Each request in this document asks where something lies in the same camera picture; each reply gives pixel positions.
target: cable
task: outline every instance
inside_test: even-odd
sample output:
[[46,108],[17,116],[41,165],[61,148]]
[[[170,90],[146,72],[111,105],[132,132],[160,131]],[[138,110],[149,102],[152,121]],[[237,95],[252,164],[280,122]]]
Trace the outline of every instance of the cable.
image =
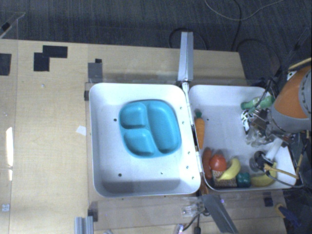
[[171,43],[171,38],[172,38],[172,36],[174,35],[174,33],[175,33],[175,32],[178,32],[178,31],[193,32],[194,35],[199,36],[199,39],[201,40],[201,42],[202,42],[202,44],[203,44],[205,50],[208,50],[209,46],[207,46],[207,44],[206,44],[206,42],[204,41],[203,37],[202,37],[199,33],[197,33],[197,32],[194,31],[194,30],[191,30],[191,29],[189,29],[189,28],[184,28],[184,27],[176,28],[176,29],[174,29],[173,31],[170,32],[170,34],[169,34],[169,36],[168,36],[168,46],[169,46],[169,48],[173,48],[173,47],[172,47],[172,43]]
[[187,224],[185,227],[183,227],[183,231],[186,231],[193,223],[194,221],[199,218],[199,215],[201,215],[202,213],[207,213],[208,211],[206,209],[202,210],[201,212],[197,213],[192,220],[190,221],[189,224]]
[[268,90],[270,89],[271,83],[272,83],[272,80],[271,80],[271,79],[268,80],[267,86],[266,86],[265,90],[263,91],[262,96],[260,97],[259,101],[255,104],[255,106],[252,106],[252,107],[248,110],[248,115],[249,115],[249,114],[252,114],[252,113],[254,112],[254,110],[260,105],[261,101],[264,99],[265,95],[267,94]]
[[274,78],[271,78],[274,86],[271,86],[271,94],[273,95],[273,97],[276,99],[277,95],[279,94],[279,89],[278,89],[278,84],[277,82],[274,80]]
[[275,57],[276,57],[276,59],[278,60],[278,65],[276,65],[277,67],[278,67],[278,70],[277,70],[277,72],[275,73],[275,75],[274,75],[274,77],[275,76],[277,76],[277,73],[278,73],[278,75],[279,75],[279,70],[281,69],[281,60],[279,59],[279,57],[278,57],[278,54],[277,54],[277,52],[274,50],[274,48],[273,47],[271,47],[269,44],[267,44],[266,42],[264,42],[264,41],[261,41],[261,40],[258,40],[258,39],[255,39],[255,38],[249,38],[249,39],[244,39],[244,40],[242,40],[241,42],[239,42],[239,44],[236,46],[236,48],[235,48],[235,51],[236,52],[239,52],[239,48],[243,45],[243,44],[245,44],[245,43],[247,43],[247,42],[257,42],[257,43],[259,43],[259,44],[262,44],[264,47],[266,47],[266,49],[268,50],[268,53],[273,53],[274,55],[275,55]]
[[271,179],[273,179],[273,180],[275,180],[275,181],[277,181],[277,182],[279,182],[279,183],[281,183],[281,184],[283,184],[283,185],[287,185],[287,186],[290,186],[290,187],[293,187],[293,188],[302,188],[302,187],[304,187],[304,184],[302,184],[302,185],[291,185],[291,184],[289,184],[289,183],[286,183],[286,182],[284,182],[284,181],[281,181],[281,180],[277,179],[276,177],[272,177],[272,176],[270,175],[270,172],[269,172],[269,171],[267,171],[266,175],[267,175],[268,177],[270,177]]
[[198,218],[197,218],[197,226],[194,228],[194,234],[200,234],[201,233],[201,229],[199,227],[199,218],[200,218],[200,214],[198,215]]
[[223,14],[217,12],[216,10],[214,10],[212,7],[209,6],[209,4],[207,3],[207,0],[205,0],[205,3],[206,3],[206,5],[208,6],[209,9],[211,9],[213,12],[215,12],[217,15],[219,15],[219,16],[221,16],[221,17],[223,17],[223,18],[226,18],[226,19],[232,20],[232,21],[245,21],[245,20],[247,20],[247,19],[253,17],[253,16],[254,16],[255,14],[257,14],[260,10],[262,10],[262,9],[264,9],[264,8],[266,8],[266,7],[269,7],[269,6],[278,4],[278,3],[282,2],[282,1],[284,1],[284,0],[279,0],[279,1],[276,1],[276,2],[273,2],[273,3],[269,3],[269,4],[265,5],[265,6],[263,6],[263,7],[259,8],[259,9],[257,9],[257,10],[256,10],[255,12],[253,12],[251,15],[249,15],[249,16],[247,16],[247,17],[245,17],[245,18],[239,18],[239,19],[230,18],[230,17],[227,17],[227,16],[225,16],[225,15],[223,15]]
[[[239,5],[239,3],[236,1],[236,0],[232,0],[238,7],[239,9],[239,19],[242,18],[242,10],[241,10],[241,7]],[[241,26],[241,20],[238,21],[238,26],[237,26],[237,30],[236,30],[236,34],[234,36],[234,39],[233,39],[233,42],[232,42],[232,46],[231,46],[231,51],[234,51],[234,45],[235,45],[235,42],[236,42],[236,39],[237,39],[237,35],[238,35],[238,32],[240,30],[240,26]]]

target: black cable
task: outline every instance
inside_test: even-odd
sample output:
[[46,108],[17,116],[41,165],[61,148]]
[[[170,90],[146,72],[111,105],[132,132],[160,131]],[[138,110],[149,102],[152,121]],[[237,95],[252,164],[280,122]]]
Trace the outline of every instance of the black cable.
[[266,42],[264,41],[261,41],[261,40],[258,40],[258,39],[255,39],[255,38],[247,38],[247,39],[243,39],[241,42],[239,42],[239,44],[237,45],[237,47],[235,48],[235,51],[238,52],[238,49],[240,48],[241,45],[243,45],[244,43],[246,42],[249,42],[249,41],[254,41],[254,42],[257,42],[257,43],[260,43],[262,45],[264,45],[268,50],[271,50],[274,55],[276,56],[278,62],[279,62],[279,66],[281,65],[281,61],[278,57],[278,54],[276,53],[276,51],[273,49],[273,47],[271,47],[269,44],[267,44]]
[[288,67],[293,59],[295,53],[301,48],[301,46],[305,43],[306,39],[309,38],[311,35],[310,28],[306,27],[303,32],[301,33],[298,41],[294,45],[294,47],[288,52],[286,58],[284,61],[280,64],[279,69],[277,70],[275,77],[280,78],[280,77],[286,77],[288,73]]
[[234,36],[232,45],[231,45],[231,51],[234,51],[235,42],[236,42],[236,39],[237,39],[239,30],[240,30],[241,22],[242,22],[242,21],[241,21],[241,19],[242,19],[242,10],[241,10],[241,7],[240,7],[239,3],[238,3],[236,0],[232,0],[232,1],[237,5],[237,7],[238,7],[238,9],[239,9],[239,21],[238,21],[238,26],[237,26],[237,30],[236,30],[236,33],[235,33],[235,36]]
[[260,97],[259,101],[255,104],[255,106],[252,106],[248,110],[248,114],[252,114],[253,111],[260,105],[261,101],[264,99],[265,95],[267,94],[268,90],[271,88],[272,79],[269,79],[266,85],[265,90],[263,91],[262,96]]
[[259,9],[257,9],[255,12],[253,12],[252,14],[250,14],[249,16],[247,16],[247,17],[245,17],[245,18],[240,18],[240,19],[235,19],[235,18],[227,17],[227,16],[225,16],[225,15],[223,15],[223,14],[217,12],[217,11],[214,10],[212,7],[210,7],[210,5],[207,3],[207,0],[204,0],[204,1],[205,1],[205,4],[207,5],[207,7],[208,7],[209,9],[211,9],[213,12],[215,12],[216,14],[218,14],[219,16],[221,16],[221,17],[223,17],[223,18],[226,18],[226,19],[232,20],[232,21],[245,21],[245,20],[248,20],[249,18],[253,17],[255,14],[257,14],[257,13],[258,13],[259,11],[261,11],[262,9],[267,8],[267,7],[269,7],[269,6],[272,6],[272,5],[275,5],[275,4],[278,4],[278,3],[280,3],[280,2],[282,2],[282,1],[284,1],[284,0],[278,0],[278,1],[276,1],[276,2],[269,3],[269,4],[265,5],[265,6],[262,6],[262,7],[260,7]]
[[181,32],[193,32],[194,35],[199,36],[199,39],[201,40],[202,45],[204,46],[205,50],[209,49],[209,45],[206,44],[205,40],[203,39],[203,37],[198,32],[196,32],[196,31],[194,31],[192,29],[189,29],[189,28],[184,28],[184,27],[176,28],[176,29],[174,29],[173,31],[170,32],[170,34],[168,36],[168,46],[169,46],[169,48],[173,48],[172,43],[171,43],[171,38],[174,35],[174,33],[178,32],[178,31],[181,31]]
[[200,218],[200,214],[198,215],[198,218],[197,218],[197,226],[194,228],[194,234],[200,234],[201,233],[201,229],[199,227],[199,218]]
[[279,94],[279,88],[277,82],[274,80],[274,78],[271,78],[272,82],[274,83],[274,86],[271,86],[271,93],[274,96],[274,98],[277,97]]
[[193,223],[194,223],[194,221],[198,218],[199,219],[199,215],[201,215],[201,214],[208,214],[209,212],[206,210],[206,209],[204,209],[203,211],[201,211],[201,212],[199,212],[199,213],[197,213],[193,218],[192,218],[192,220],[190,221],[190,223],[188,223],[185,227],[183,227],[183,231],[186,231]]

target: metal bracket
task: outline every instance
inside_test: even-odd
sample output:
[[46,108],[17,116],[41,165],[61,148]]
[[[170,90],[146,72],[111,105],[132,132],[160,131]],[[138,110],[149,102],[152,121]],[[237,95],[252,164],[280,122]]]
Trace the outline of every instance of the metal bracket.
[[93,217],[76,217],[75,234],[93,234]]
[[236,226],[221,203],[220,196],[208,194],[201,198],[221,233],[238,233]]
[[192,81],[193,80],[193,48],[194,36],[193,32],[181,33],[181,46],[180,46],[180,62],[177,80]]
[[90,83],[103,82],[103,64],[102,62],[88,63],[88,81]]

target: white tray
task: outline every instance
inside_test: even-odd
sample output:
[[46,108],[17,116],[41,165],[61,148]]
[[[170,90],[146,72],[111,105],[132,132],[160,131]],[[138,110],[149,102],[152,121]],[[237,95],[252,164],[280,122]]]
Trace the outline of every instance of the white tray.
[[[182,144],[162,157],[138,158],[126,151],[118,119],[132,101],[159,99],[174,110]],[[193,134],[183,91],[173,85],[99,83],[90,90],[93,179],[105,197],[192,194],[200,186]]]
[[[241,163],[241,172],[255,174],[249,167],[249,159],[258,150],[267,152],[271,143],[262,145],[259,148],[247,145],[246,134],[240,115],[242,110],[240,104],[250,101],[254,97],[261,96],[263,89],[259,87],[241,86],[216,86],[216,85],[196,85],[190,89],[189,97],[193,111],[199,109],[202,112],[205,124],[205,138],[203,148],[209,147],[213,152],[221,150],[225,159],[229,161],[237,157]],[[281,147],[275,156],[277,168],[295,174],[292,159],[288,148]],[[278,179],[294,185],[296,179],[288,175],[277,173]],[[289,188],[278,182],[274,182],[268,187],[250,187],[219,189],[220,191],[236,190],[264,190],[264,189],[286,189]]]

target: wooden table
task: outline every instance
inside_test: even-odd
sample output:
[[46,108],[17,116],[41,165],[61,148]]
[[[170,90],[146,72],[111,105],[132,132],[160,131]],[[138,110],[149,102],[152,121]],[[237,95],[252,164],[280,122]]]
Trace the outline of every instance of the wooden table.
[[[50,58],[49,72],[34,72],[34,53],[41,53],[43,45],[67,46],[68,57]],[[177,74],[179,50],[1,40],[0,53],[12,53],[10,76],[0,77],[0,89],[4,91],[0,102],[16,110],[16,115],[10,115],[10,124],[0,122],[2,130],[15,121],[11,209],[0,213],[0,233],[74,233],[75,217],[86,217],[88,209],[86,136],[77,132],[79,126],[86,126],[83,94],[88,63],[102,59],[107,78],[163,78],[163,74]],[[195,51],[194,71],[195,77],[211,83],[244,80],[238,53]],[[12,93],[12,80],[17,85],[16,100],[5,96]],[[6,164],[0,164],[0,168],[6,168]],[[0,180],[0,185],[3,191],[10,191],[7,180]],[[275,203],[285,203],[281,193],[272,196]],[[0,202],[4,204],[9,198],[3,193]],[[283,220],[273,207],[264,207],[259,197],[251,196],[249,201],[239,195],[228,198],[231,200],[226,208],[240,233],[286,233]],[[202,220],[202,233],[219,233],[211,218]],[[171,224],[113,232],[171,234],[174,227]]]

